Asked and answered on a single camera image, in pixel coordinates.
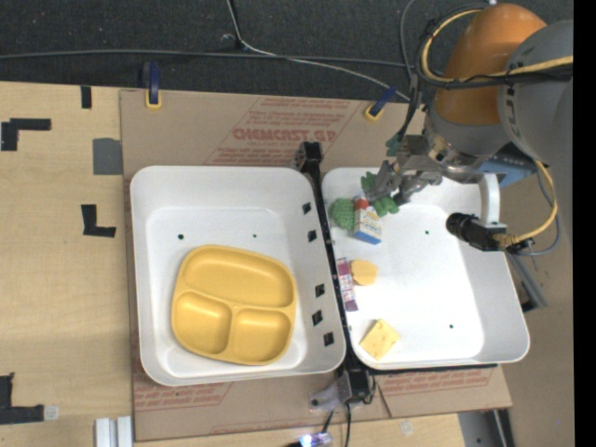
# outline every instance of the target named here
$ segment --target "small box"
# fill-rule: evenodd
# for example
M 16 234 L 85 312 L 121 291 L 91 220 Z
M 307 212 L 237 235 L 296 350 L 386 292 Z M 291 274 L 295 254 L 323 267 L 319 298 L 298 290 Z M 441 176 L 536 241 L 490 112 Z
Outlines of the small box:
M 337 276 L 339 277 L 339 286 L 344 298 L 345 311 L 358 311 L 356 304 L 356 292 L 354 291 L 354 279 L 350 270 L 350 264 L 346 258 L 340 258 L 337 261 Z
M 376 245 L 381 243 L 383 229 L 379 216 L 372 210 L 354 212 L 354 237 Z
M 399 341 L 400 334 L 391 328 L 386 321 L 378 319 L 360 341 L 360 346 L 377 361 Z

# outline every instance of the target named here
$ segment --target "metal bracket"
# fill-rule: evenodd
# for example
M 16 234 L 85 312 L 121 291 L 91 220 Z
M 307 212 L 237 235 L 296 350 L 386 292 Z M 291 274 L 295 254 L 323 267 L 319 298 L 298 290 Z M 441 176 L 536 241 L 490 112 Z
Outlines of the metal bracket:
M 95 447 L 132 447 L 132 422 L 130 416 L 116 420 L 103 417 L 95 419 L 93 426 Z
M 335 381 L 323 390 L 310 396 L 312 410 L 330 413 L 337 406 L 352 398 L 352 387 L 347 372 L 343 372 Z

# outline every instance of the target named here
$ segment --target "black tape mark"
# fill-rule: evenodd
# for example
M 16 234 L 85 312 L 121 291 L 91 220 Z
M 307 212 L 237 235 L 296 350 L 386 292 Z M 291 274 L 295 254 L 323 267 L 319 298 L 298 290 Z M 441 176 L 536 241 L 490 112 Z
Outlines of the black tape mark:
M 96 205 L 81 205 L 83 212 L 83 224 L 85 228 L 83 235 L 91 235 L 95 237 L 115 237 L 115 227 L 98 227 L 97 226 L 97 206 Z
M 10 123 L 2 123 L 2 134 L 0 135 L 0 150 L 16 151 L 19 132 Z
M 34 407 L 12 406 L 12 379 L 15 374 L 0 376 L 0 425 L 25 424 L 27 422 L 41 422 L 44 420 L 44 406 Z
M 20 130 L 50 130 L 52 129 L 51 119 L 10 119 L 2 123 L 0 131 L 0 150 L 16 151 L 19 142 Z
M 52 129 L 51 119 L 32 118 L 10 118 L 10 123 L 18 130 L 50 130 Z
M 91 109 L 92 100 L 91 100 L 91 86 L 82 86 L 81 87 L 81 107 L 83 109 Z

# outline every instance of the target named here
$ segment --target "wooden table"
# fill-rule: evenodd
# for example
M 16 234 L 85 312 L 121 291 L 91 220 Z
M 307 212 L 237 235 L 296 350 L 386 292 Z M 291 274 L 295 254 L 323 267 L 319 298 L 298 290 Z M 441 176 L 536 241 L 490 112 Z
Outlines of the wooden table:
M 94 420 L 131 415 L 129 305 L 122 176 L 94 175 L 92 141 L 120 139 L 118 88 L 0 83 L 0 120 L 51 118 L 0 153 L 0 375 L 15 373 L 15 406 L 57 405 L 55 421 L 0 426 L 0 446 L 93 445 Z M 96 204 L 114 238 L 83 236 L 81 205 Z M 463 446 L 456 414 L 357 423 L 350 445 Z M 156 446 L 282 446 L 307 429 Z M 345 425 L 332 426 L 340 441 Z

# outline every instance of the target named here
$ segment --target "yellow plate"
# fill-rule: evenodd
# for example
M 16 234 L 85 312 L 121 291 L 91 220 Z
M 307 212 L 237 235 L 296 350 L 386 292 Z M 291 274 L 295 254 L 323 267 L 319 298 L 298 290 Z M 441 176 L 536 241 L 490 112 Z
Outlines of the yellow plate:
M 205 245 L 180 267 L 171 327 L 182 346 L 201 356 L 263 365 L 288 349 L 295 314 L 296 281 L 285 264 Z

